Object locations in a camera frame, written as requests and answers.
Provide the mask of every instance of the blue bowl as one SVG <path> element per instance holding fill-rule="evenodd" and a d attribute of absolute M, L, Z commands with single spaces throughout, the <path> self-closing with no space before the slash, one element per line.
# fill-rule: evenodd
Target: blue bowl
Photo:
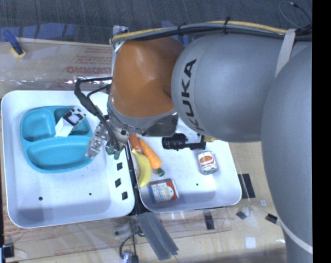
<path fill-rule="evenodd" d="M 60 173 L 86 167 L 92 159 L 85 157 L 91 126 L 84 119 L 67 137 L 55 137 L 58 120 L 72 106 L 35 108 L 23 116 L 20 135 L 29 165 L 42 173 Z"/>

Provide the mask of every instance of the carrot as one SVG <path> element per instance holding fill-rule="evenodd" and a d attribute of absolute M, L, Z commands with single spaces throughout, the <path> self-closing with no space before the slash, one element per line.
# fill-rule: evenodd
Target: carrot
<path fill-rule="evenodd" d="M 141 144 L 138 141 L 138 138 L 136 134 L 130 134 L 129 135 L 129 142 L 131 144 L 131 148 L 134 148 L 135 150 L 138 150 L 141 148 Z"/>
<path fill-rule="evenodd" d="M 161 160 L 158 155 L 149 147 L 147 143 L 140 138 L 140 144 L 143 154 L 148 158 L 151 168 L 158 169 L 161 167 Z"/>

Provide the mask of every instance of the black hole in tray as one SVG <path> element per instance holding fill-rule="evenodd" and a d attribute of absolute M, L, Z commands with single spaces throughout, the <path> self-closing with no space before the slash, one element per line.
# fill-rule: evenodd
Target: black hole in tray
<path fill-rule="evenodd" d="M 122 193 L 122 194 L 121 194 L 121 198 L 122 198 L 123 200 L 127 199 L 127 192 Z"/>
<path fill-rule="evenodd" d="M 118 178 L 116 181 L 115 181 L 115 188 L 118 188 L 118 186 L 121 184 L 121 180 L 120 178 Z"/>

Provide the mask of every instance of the white strap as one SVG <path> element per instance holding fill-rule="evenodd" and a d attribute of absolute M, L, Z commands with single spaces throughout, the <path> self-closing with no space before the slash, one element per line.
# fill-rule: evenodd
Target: white strap
<path fill-rule="evenodd" d="M 293 232 L 287 228 L 287 226 L 282 222 L 281 218 L 278 217 L 280 220 L 281 226 L 283 230 L 286 232 L 287 235 L 293 240 L 294 243 L 296 243 L 298 246 L 306 250 L 308 253 L 313 254 L 313 247 L 307 243 L 305 243 L 303 240 L 299 239 Z"/>
<path fill-rule="evenodd" d="M 280 55 L 278 56 L 275 78 L 277 77 L 281 69 L 284 67 L 284 65 L 286 65 L 286 63 L 291 58 L 291 53 L 295 40 L 295 31 L 296 29 L 288 29 L 286 34 L 284 35 Z"/>

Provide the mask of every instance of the yellow cable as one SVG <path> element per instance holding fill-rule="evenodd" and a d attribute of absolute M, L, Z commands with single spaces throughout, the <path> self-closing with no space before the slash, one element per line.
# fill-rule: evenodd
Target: yellow cable
<path fill-rule="evenodd" d="M 208 22 L 204 22 L 204 23 L 208 23 L 208 24 L 224 24 L 226 21 L 224 20 L 217 20 L 217 21 L 208 21 Z M 267 26 L 267 25 L 262 25 L 262 24 L 255 24 L 253 22 L 246 22 L 246 21 L 228 21 L 227 24 L 230 25 L 237 25 L 237 26 L 245 26 L 245 27 L 250 27 L 250 28 L 256 28 L 256 29 L 260 29 L 260 30 L 266 30 L 266 31 L 270 31 L 273 33 L 278 33 L 278 34 L 285 34 L 287 32 L 287 30 L 285 29 L 280 29 L 280 28 L 276 28 L 276 27 L 271 27 L 271 26 Z M 152 28 L 152 29 L 146 29 L 146 30 L 139 30 L 139 31 L 134 31 L 134 32 L 128 32 L 128 33 L 122 33 L 119 35 L 116 35 L 114 37 L 112 37 L 109 40 L 109 43 L 112 43 L 112 41 L 117 41 L 118 39 L 121 38 L 128 38 L 128 37 L 132 37 L 132 36 L 136 36 L 136 35 L 140 35 L 140 34 L 144 34 L 144 33 L 150 33 L 150 32 L 154 32 L 154 31 L 159 31 L 159 30 L 164 30 L 167 29 L 168 27 L 161 27 L 161 28 Z"/>

